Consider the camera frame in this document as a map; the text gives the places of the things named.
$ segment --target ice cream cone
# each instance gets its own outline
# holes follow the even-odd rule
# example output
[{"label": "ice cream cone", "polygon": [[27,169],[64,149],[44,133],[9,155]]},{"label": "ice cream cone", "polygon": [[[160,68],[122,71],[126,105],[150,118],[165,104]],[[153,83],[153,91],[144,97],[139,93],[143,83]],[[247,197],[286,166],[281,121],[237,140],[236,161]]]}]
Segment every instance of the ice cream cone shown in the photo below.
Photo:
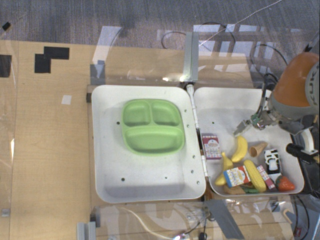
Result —
[{"label": "ice cream cone", "polygon": [[261,152],[266,148],[267,145],[268,145],[267,142],[261,142],[257,145],[250,147],[249,149],[250,156],[252,156],[253,158],[256,158],[261,154]]}]

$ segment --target red strawberry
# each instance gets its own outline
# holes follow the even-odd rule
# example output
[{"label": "red strawberry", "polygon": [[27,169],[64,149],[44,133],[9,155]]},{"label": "red strawberry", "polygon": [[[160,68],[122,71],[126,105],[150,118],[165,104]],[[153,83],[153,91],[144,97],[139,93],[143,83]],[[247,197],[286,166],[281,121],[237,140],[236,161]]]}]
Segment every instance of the red strawberry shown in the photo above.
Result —
[{"label": "red strawberry", "polygon": [[276,181],[275,186],[280,192],[294,190],[296,186],[286,177],[280,175]]}]

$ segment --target green plate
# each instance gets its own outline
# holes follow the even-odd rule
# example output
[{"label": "green plate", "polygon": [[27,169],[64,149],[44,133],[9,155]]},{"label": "green plate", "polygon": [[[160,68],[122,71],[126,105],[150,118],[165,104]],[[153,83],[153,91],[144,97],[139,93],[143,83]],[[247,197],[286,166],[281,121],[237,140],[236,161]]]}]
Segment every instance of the green plate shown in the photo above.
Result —
[{"label": "green plate", "polygon": [[185,145],[185,131],[178,108],[167,100],[134,99],[121,115],[122,137],[135,154],[173,154]]}]

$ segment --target wooden table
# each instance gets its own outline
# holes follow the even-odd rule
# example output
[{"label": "wooden table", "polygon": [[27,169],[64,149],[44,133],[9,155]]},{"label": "wooden table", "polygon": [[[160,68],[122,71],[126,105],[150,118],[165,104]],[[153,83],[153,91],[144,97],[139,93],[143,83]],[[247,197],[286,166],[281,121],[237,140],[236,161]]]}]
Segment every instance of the wooden table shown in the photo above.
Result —
[{"label": "wooden table", "polygon": [[[43,54],[44,46],[69,48],[69,59],[52,59],[51,73],[35,73],[35,54]],[[15,137],[13,170],[3,170],[3,163],[0,163],[0,173],[7,176],[1,176],[0,190],[12,184],[11,200],[7,203],[2,202],[6,199],[1,194],[4,191],[0,192],[0,209],[11,205],[10,217],[0,217],[1,239],[75,240],[77,223],[87,223],[92,207],[98,203],[114,211],[107,212],[105,222],[117,223],[112,221],[115,213],[119,222],[122,217],[127,222],[120,230],[112,232],[115,239],[127,239],[126,234],[131,234],[130,239],[157,239],[146,232],[132,212],[125,210],[131,209],[151,221],[146,208],[149,204],[117,206],[91,200],[86,93],[95,51],[96,47],[90,45],[0,41],[0,54],[12,55],[14,74],[0,78],[0,91],[13,104],[8,122],[15,122],[11,127],[15,132],[11,136],[0,135],[4,143]],[[107,81],[115,84],[176,85],[177,82],[165,82],[163,78],[179,78],[183,61],[183,51],[113,47],[105,61],[105,74]],[[230,86],[238,83],[239,87],[252,87],[249,71],[227,72],[228,63],[243,65],[245,62],[243,58],[219,58],[216,54],[200,57],[199,78],[212,80],[216,86],[225,86],[229,80]],[[216,65],[222,65],[224,71],[214,70]],[[70,104],[63,104],[64,96],[71,96]],[[162,202],[154,207],[157,214],[170,219],[175,205]],[[267,236],[290,239],[292,236],[291,227],[281,214],[275,217],[268,210],[262,213],[252,210],[249,215],[235,211],[232,215],[244,235],[256,234],[261,239]],[[258,216],[262,224],[257,218],[252,219],[253,216]],[[184,227],[181,223],[186,219],[181,220],[178,230]],[[170,231],[165,232],[155,224],[147,227],[171,236]],[[214,239],[223,239],[215,222],[208,224],[207,232],[212,232]],[[107,239],[110,234],[110,228],[97,229],[99,240]]]}]

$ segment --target white tray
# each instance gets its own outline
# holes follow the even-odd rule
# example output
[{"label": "white tray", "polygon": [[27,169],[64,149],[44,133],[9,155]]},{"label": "white tray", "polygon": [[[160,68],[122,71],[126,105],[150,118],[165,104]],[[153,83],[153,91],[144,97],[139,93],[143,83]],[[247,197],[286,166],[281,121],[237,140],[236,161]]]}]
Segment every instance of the white tray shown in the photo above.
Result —
[{"label": "white tray", "polygon": [[[185,145],[175,154],[139,155],[122,137],[124,104],[134,99],[162,99],[181,114]],[[95,185],[108,203],[196,199],[206,181],[189,95],[178,87],[101,85],[92,93]]]},{"label": "white tray", "polygon": [[[221,150],[227,157],[236,151],[237,143],[233,132],[237,125],[244,119],[249,119],[260,104],[262,91],[259,89],[240,88],[212,88],[202,87],[195,91],[194,100],[197,107],[197,116],[202,133],[218,135]],[[268,142],[266,149],[277,149],[280,155],[282,174],[287,176],[295,185],[295,190],[287,192],[264,192],[254,196],[288,195],[296,194],[304,188],[304,178],[298,159],[286,152],[286,146],[291,143],[290,134],[280,127],[269,126],[264,130],[251,128],[243,134],[248,141],[248,147],[261,141]],[[265,166],[264,155],[252,158],[246,154],[243,161],[252,160],[256,165]],[[212,189],[224,197],[235,197],[226,194],[223,187],[216,186],[215,180],[222,172],[222,160],[207,160],[207,171]]]}]

